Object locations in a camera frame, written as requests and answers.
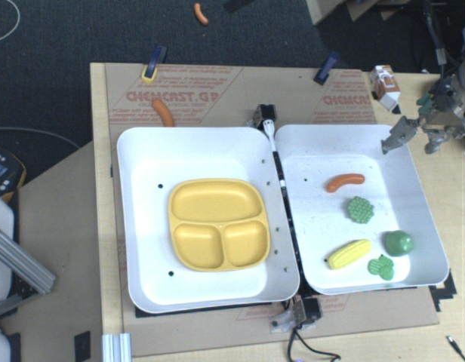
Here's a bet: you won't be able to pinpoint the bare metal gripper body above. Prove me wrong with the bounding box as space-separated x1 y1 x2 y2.
428 74 465 128

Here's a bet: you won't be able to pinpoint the brown and white carton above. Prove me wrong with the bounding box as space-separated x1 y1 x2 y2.
368 64 402 114

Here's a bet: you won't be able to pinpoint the orange sausage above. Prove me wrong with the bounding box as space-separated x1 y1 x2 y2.
193 2 210 26
151 99 176 128
325 173 366 194

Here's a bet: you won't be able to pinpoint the green grapes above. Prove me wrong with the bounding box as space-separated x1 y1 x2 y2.
346 195 375 225

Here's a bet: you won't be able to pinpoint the green bell pepper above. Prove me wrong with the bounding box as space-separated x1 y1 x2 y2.
384 229 415 258

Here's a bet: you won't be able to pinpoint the white plastic tray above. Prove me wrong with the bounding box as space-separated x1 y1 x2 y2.
273 124 451 296
116 126 301 314

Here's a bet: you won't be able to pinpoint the thin black and white rod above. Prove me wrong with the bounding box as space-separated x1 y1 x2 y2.
263 119 306 298

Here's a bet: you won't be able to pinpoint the yellow corn cob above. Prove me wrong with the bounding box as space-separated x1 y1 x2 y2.
326 238 373 271

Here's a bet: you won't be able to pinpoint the green broccoli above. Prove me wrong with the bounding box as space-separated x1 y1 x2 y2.
366 253 396 281

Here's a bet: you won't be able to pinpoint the brown cardboard board red print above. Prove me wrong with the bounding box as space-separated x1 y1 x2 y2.
103 63 441 357

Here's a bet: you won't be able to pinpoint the yellow divided plate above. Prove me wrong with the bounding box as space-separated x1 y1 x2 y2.
167 178 273 272

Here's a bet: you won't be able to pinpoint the black block with thin wires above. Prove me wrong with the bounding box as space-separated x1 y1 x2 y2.
270 296 324 333
248 103 278 128

